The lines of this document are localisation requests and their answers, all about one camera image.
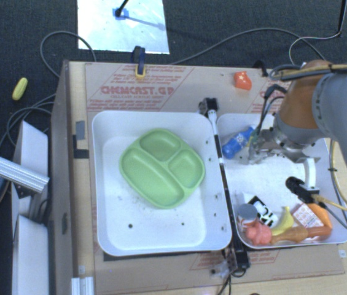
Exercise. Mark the thin black and white rod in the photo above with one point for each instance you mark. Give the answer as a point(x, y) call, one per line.
point(221, 161)

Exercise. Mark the orange small carton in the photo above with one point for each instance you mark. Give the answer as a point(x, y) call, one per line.
point(242, 81)

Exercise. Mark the orange carrot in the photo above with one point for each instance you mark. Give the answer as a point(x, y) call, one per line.
point(323, 215)

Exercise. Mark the black and white carton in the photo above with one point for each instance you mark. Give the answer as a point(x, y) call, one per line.
point(265, 212)

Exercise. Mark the white plastic tray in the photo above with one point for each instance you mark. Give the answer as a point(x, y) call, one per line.
point(161, 229)
point(268, 177)

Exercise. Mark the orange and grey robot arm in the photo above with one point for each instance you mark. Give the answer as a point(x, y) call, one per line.
point(339, 103)

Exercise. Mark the green divided plate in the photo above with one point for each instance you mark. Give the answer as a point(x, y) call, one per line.
point(158, 167)

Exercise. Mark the black cylinder on white bracket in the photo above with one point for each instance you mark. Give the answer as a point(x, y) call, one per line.
point(299, 189)

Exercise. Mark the yellow oblong toy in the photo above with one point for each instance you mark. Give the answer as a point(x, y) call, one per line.
point(19, 88)

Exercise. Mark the white carton with orange print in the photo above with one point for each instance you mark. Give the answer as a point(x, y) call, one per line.
point(305, 218)

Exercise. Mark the brown cardboard board red print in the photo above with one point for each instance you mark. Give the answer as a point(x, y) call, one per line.
point(167, 94)

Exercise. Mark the orange can with grey lid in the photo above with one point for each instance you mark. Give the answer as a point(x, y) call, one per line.
point(247, 215)

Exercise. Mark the tan toy drumstick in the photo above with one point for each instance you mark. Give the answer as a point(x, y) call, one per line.
point(294, 234)

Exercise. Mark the blue plastic bottle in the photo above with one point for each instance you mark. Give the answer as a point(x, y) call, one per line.
point(234, 143)

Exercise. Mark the yellow banana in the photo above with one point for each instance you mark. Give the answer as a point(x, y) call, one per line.
point(284, 221)

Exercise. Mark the pink toy food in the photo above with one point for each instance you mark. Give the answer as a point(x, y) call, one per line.
point(258, 235)

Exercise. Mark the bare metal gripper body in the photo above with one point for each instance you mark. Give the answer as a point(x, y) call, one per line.
point(285, 144)

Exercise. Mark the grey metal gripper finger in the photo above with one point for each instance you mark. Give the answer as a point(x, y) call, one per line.
point(263, 156)
point(252, 156)

